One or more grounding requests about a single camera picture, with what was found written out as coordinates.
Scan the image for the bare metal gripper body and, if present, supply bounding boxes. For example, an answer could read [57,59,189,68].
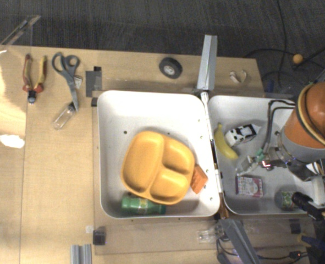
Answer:
[260,146,293,171]

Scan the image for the pink and white packet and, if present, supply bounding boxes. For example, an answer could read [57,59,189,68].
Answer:
[235,175,263,198]

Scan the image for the black and white carton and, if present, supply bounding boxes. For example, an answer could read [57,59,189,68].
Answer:
[224,123,262,148]

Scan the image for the yellow banana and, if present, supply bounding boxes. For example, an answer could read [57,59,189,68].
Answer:
[213,122,239,160]

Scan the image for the white plastic tray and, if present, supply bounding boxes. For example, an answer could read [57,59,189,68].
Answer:
[207,95,315,217]
[96,90,221,219]

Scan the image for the green can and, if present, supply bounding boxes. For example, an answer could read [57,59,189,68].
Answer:
[274,190,299,211]

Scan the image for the orange toy bread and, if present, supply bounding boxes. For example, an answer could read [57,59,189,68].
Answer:
[190,164,208,195]

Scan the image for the orange divided plate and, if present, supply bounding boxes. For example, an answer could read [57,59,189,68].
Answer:
[120,130,196,205]

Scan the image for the green plastic bottle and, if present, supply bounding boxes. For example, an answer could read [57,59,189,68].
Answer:
[120,193,167,216]

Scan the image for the black tape roll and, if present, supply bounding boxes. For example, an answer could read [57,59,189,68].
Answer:
[158,57,183,79]

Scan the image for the clear plastic bottle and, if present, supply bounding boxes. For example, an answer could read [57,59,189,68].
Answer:
[52,103,77,130]

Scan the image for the grey scissors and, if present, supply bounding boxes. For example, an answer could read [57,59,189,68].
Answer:
[51,52,81,112]

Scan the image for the red and yellow pliers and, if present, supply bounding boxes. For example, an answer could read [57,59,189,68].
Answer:
[21,53,48,104]

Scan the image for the black cylinder on white bracket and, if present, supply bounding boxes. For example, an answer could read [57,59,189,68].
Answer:
[290,174,325,217]

